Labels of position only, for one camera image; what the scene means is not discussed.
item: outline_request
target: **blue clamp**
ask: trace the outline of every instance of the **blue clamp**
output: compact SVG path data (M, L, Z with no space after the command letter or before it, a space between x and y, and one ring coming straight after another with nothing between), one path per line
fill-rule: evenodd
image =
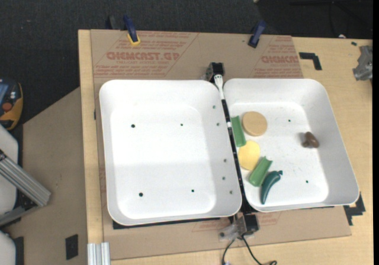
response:
M258 22L256 27L254 28L254 33L250 37L248 45L256 48L259 42L259 38L261 34L263 33L263 31L265 30L265 28L266 28L266 22L263 20L260 20L260 22Z
M134 27L134 24L132 20L127 16L124 15L124 23L125 23L125 28L128 30L128 39L131 45L135 46L141 43L141 40L139 39L136 28Z

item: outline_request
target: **cardboard sheet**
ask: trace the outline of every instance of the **cardboard sheet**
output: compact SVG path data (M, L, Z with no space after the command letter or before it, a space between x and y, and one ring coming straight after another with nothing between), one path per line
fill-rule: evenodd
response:
M227 218L114 229L106 201L104 148L98 92L111 79L201 79L211 62L223 62L224 80L232 78L301 78L290 36L262 35L256 49L249 34L139 31L131 46L125 31L91 30L104 241L111 258L157 256L225 248L219 230ZM260 245L350 235L343 207L258 213L260 230L248 238Z

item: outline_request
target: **wire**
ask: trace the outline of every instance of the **wire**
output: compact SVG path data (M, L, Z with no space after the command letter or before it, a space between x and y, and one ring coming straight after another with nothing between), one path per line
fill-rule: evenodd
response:
M331 0L331 2L330 2L330 4L329 4L329 12L328 12L328 16L329 16L330 30L331 30L333 36L334 36L334 37L337 37L338 34L337 34L337 32L336 32L336 27L335 27L335 24L334 24L334 22L333 22L333 18L332 18L332 7L335 6L335 1L336 1L336 3L337 3L338 1L341 1L341 0ZM347 15L348 15L348 18L347 18L347 21L346 21L346 30L345 30L345 36L346 36L346 37L349 36L349 29L350 29L350 23L351 23L351 22L350 22L350 21L351 21L351 15L349 14L349 12L347 12ZM369 25L366 25L366 27L367 27L369 30L372 31L372 29L370 29L370 26L369 26Z
M262 263L260 263L260 262L256 259L256 257L254 256L253 252L251 251L251 249L250 249L250 247L249 247L249 244L248 244L248 242L247 242L246 239L245 239L245 235L244 235L244 234L241 235L241 237L238 238L238 239L240 239L240 240L242 239L243 242L245 242L245 245L246 245L246 247L248 248L248 250L249 250L249 252L250 252L250 255L253 257L253 259L256 261L256 263L257 263L258 265L262 265ZM225 255L226 255L226 252L227 252L227 250L229 249L229 247L234 243L235 240L236 240L235 238L232 239L231 242L228 244L228 246L225 248L225 251L224 251L224 253L223 253L223 258L222 258L222 260L221 260L221 265L225 265ZM278 264L277 261L272 261L272 262L270 262L269 265L277 265L277 264Z
M253 252L251 251L251 249L250 249L250 247L249 247L249 244L248 244L248 242L247 242L246 239L245 239L245 235L244 235L244 234L241 235L241 238L242 238L242 240L245 242L245 245L246 245L246 247L248 248L248 250L249 250L251 256L253 257L253 259L257 262L258 265L262 265L262 264L256 259L256 257L254 256ZM269 265L277 265L277 264L278 264L277 261L272 261L272 262L270 262Z
M234 241L236 241L235 238L232 239L232 240L230 241L229 245L225 248L225 251L224 251L224 253L223 253L223 258L222 258L222 260L221 260L221 265L225 265L225 255L226 255L226 252L227 252L227 250L229 249L229 247L234 243Z

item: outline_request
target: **yellow lemon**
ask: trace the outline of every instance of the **yellow lemon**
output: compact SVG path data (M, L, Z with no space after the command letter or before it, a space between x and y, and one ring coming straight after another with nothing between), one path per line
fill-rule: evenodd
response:
M248 170L253 170L258 163L261 155L261 148L257 142L247 141L245 146L240 147L238 151L239 164Z

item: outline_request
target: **black cable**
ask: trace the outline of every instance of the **black cable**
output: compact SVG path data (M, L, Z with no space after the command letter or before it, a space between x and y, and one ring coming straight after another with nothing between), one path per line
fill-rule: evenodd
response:
M351 14L353 14L350 10L348 10L347 8L345 8L340 2L342 1L347 1L347 2L350 2L350 1L358 1L358 0L331 0L330 4L329 4L329 24L330 24L330 29L332 31L332 34L333 36L337 37L338 34L336 32L336 28L335 28L335 25L334 25L334 22L333 22L333 18L332 18L332 7L334 5L336 5L338 8L340 8L342 11L344 11L345 13L347 13L348 15L348 19L347 19L347 22L346 22L346 31L345 31L345 36L348 37L349 35L349 26L350 26L350 20L351 20ZM370 26L367 24L366 21L362 20L362 18L360 18L359 16L355 15L353 16L355 19L357 19L361 24L364 24L365 27L367 27L368 30L372 30L370 29Z
M253 252L251 251L251 249L250 249L250 247L249 247L249 244L248 244L248 242L247 242L246 239L245 239L245 235L242 235L241 238L242 238L242 240L245 242L245 245L246 245L246 247L248 248L248 250L249 250L251 256L253 257L253 259L257 262L258 265L262 265L262 264L256 259L256 257L253 255ZM270 262L269 265L277 265L277 264L278 264L277 261L272 261L272 262Z
M260 263L257 259L256 259L256 257L254 256L254 254L253 254L253 252L251 251L251 249L250 249L250 247L249 247L249 244L248 244L248 242L246 241L246 239L245 239L245 235L243 234L243 235L241 235L241 237L240 238L238 238L238 239L242 239L244 242L245 242L245 245L246 245L246 247L248 248L248 250L249 250L249 252L250 252L250 255L253 257L253 259L257 262L257 264L258 265L262 265L262 263ZM236 239L233 239L233 240L231 240L231 242L228 244L228 246L225 248L225 251L224 251L224 253L223 253L223 258L222 258L222 260L221 260L221 265L225 265L225 255L226 255L226 252L227 252L227 250L229 249L229 247L234 243L234 241L235 241ZM278 262L277 261L272 261L272 262L270 262L270 264L269 265L277 265L278 264Z
M230 241L229 245L225 248L225 251L224 251L224 253L223 253L223 258L222 258L222 260L221 260L221 265L225 265L225 255L226 255L226 252L227 252L227 250L229 249L229 247L234 243L234 241L236 241L235 238L232 239L232 240Z

